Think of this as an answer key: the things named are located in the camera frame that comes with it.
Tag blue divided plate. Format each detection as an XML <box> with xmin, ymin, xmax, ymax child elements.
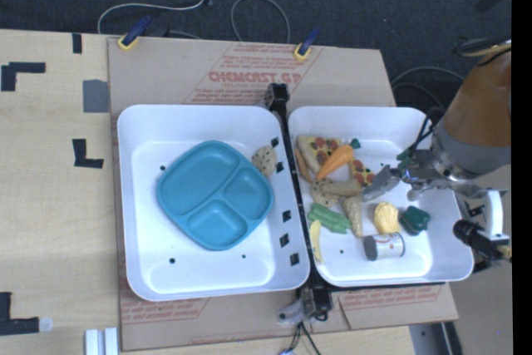
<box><xmin>155</xmin><ymin>139</ymin><xmax>276</xmax><ymax>252</ymax></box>

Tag tan bread slice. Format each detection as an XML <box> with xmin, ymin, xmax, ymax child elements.
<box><xmin>321</xmin><ymin>178</ymin><xmax>363</xmax><ymax>199</ymax></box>

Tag tan chocolate chip biscuit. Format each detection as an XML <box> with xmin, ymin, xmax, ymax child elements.
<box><xmin>251</xmin><ymin>145</ymin><xmax>279</xmax><ymax>177</ymax></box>
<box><xmin>309</xmin><ymin>177</ymin><xmax>340</xmax><ymax>209</ymax></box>

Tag green pepper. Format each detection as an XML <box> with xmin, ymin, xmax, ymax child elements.
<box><xmin>399</xmin><ymin>205</ymin><xmax>431</xmax><ymax>237</ymax></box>

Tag white plastic tray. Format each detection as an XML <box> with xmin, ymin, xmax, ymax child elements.
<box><xmin>287</xmin><ymin>105</ymin><xmax>475</xmax><ymax>288</ymax></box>
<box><xmin>116</xmin><ymin>103</ymin><xmax>312</xmax><ymax>303</ymax></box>

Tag black block with thin wires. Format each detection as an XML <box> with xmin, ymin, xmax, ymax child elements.
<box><xmin>295</xmin><ymin>285</ymin><xmax>334</xmax><ymax>322</ymax></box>
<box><xmin>264</xmin><ymin>81</ymin><xmax>290</xmax><ymax>111</ymax></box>

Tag small pizza slice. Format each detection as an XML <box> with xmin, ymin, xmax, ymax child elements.
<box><xmin>348</xmin><ymin>158</ymin><xmax>377</xmax><ymax>187</ymax></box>

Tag orange carrot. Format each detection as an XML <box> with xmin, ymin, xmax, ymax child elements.
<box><xmin>315</xmin><ymin>138</ymin><xmax>362</xmax><ymax>181</ymax></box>

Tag large pizza slice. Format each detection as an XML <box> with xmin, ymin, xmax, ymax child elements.
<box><xmin>295</xmin><ymin>134</ymin><xmax>342</xmax><ymax>179</ymax></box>

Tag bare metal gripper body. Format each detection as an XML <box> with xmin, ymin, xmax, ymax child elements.
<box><xmin>396</xmin><ymin>148</ymin><xmax>475</xmax><ymax>196</ymax></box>

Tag green beans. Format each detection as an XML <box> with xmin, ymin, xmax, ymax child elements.
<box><xmin>307</xmin><ymin>201</ymin><xmax>352</xmax><ymax>235</ymax></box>

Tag black cylinder on white bracket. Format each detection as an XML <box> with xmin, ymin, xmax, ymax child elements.
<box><xmin>452</xmin><ymin>189</ymin><xmax>512</xmax><ymax>263</ymax></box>

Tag thin black rod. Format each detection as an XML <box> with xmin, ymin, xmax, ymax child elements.
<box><xmin>272</xmin><ymin>97</ymin><xmax>329</xmax><ymax>307</ymax></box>

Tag yellow banana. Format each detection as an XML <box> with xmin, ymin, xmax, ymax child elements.
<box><xmin>308</xmin><ymin>219</ymin><xmax>325</xmax><ymax>264</ymax></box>

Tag small white can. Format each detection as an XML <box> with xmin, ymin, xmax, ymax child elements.
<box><xmin>362</xmin><ymin>231</ymin><xmax>406</xmax><ymax>262</ymax></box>

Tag brown cardboard board red print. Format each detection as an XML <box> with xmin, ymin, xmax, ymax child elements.
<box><xmin>106</xmin><ymin>36</ymin><xmax>460</xmax><ymax>352</ymax></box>

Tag tan cone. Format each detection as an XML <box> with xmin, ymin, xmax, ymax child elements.
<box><xmin>341</xmin><ymin>195</ymin><xmax>364</xmax><ymax>239</ymax></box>

